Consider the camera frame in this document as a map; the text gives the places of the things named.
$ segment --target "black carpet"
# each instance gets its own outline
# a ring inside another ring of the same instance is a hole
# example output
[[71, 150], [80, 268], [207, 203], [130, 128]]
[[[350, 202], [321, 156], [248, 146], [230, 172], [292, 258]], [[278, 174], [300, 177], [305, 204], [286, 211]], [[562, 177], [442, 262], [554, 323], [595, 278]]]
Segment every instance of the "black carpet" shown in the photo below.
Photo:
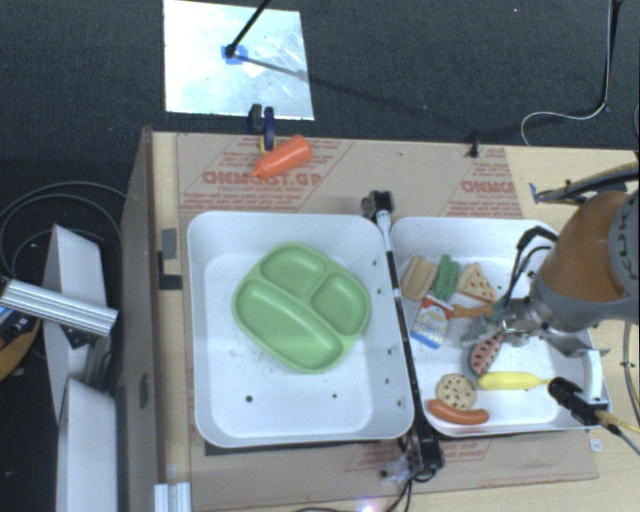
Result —
[[[274, 0], [272, 8], [301, 13], [316, 116], [280, 121], [278, 131], [435, 142], [467, 142], [475, 134], [481, 144], [521, 145], [520, 122], [531, 112], [585, 115], [598, 107], [607, 5]], [[533, 145], [638, 148], [639, 21], [637, 0], [626, 0], [607, 110], [587, 122], [536, 119], [527, 125]], [[0, 27], [0, 211], [37, 187], [70, 179], [126, 191], [145, 124], [169, 131], [245, 129], [239, 118], [164, 111], [160, 0], [4, 0]], [[119, 216], [119, 200], [94, 199]], [[1, 241], [7, 252], [55, 220], [104, 232], [105, 258], [113, 258], [104, 219], [63, 203], [16, 216]], [[19, 277], [32, 282], [40, 279], [47, 246], [45, 238], [36, 242], [18, 266]], [[37, 349], [43, 351], [41, 342]], [[57, 433], [46, 364], [32, 352], [23, 368], [22, 376], [0, 383], [0, 509], [48, 512], [55, 503]]]

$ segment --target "toy sausage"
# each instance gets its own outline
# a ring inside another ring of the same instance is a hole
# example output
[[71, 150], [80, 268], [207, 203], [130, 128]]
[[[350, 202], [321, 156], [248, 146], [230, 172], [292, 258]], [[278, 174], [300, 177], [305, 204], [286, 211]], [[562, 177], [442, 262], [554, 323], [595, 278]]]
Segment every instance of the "toy sausage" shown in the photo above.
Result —
[[457, 425], [480, 425], [489, 420], [489, 413], [485, 409], [460, 411], [438, 399], [429, 400], [427, 409], [437, 418]]

